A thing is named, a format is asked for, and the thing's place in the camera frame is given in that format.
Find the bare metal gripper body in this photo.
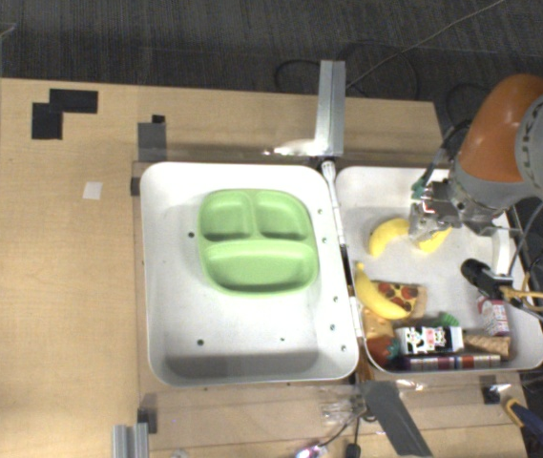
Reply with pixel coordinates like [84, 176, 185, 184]
[409, 180, 497, 233]

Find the yellow banana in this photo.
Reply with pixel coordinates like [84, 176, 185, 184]
[368, 217, 454, 258]
[353, 261, 413, 322]

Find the white plastic tray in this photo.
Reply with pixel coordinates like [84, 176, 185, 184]
[335, 165, 543, 376]
[138, 160, 361, 388]

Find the toy pizza slice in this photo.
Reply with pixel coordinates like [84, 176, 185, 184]
[376, 280, 429, 320]

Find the thin black and white rod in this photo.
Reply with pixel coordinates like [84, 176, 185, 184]
[321, 158, 365, 341]

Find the tan toy bread slice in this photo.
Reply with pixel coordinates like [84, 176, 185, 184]
[363, 311, 395, 341]

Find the pink and white carton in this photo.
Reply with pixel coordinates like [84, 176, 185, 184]
[476, 293, 512, 338]

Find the cow print carton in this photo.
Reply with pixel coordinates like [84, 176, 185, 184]
[394, 325, 466, 356]

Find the red toy strawberry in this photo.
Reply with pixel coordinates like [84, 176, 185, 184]
[365, 335, 402, 367]

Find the brown waffle cone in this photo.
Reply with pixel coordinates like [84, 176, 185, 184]
[463, 332, 512, 359]

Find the green divided plate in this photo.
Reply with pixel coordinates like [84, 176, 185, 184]
[197, 188, 321, 298]

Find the pale wood board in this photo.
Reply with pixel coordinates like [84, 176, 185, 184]
[135, 86, 528, 458]

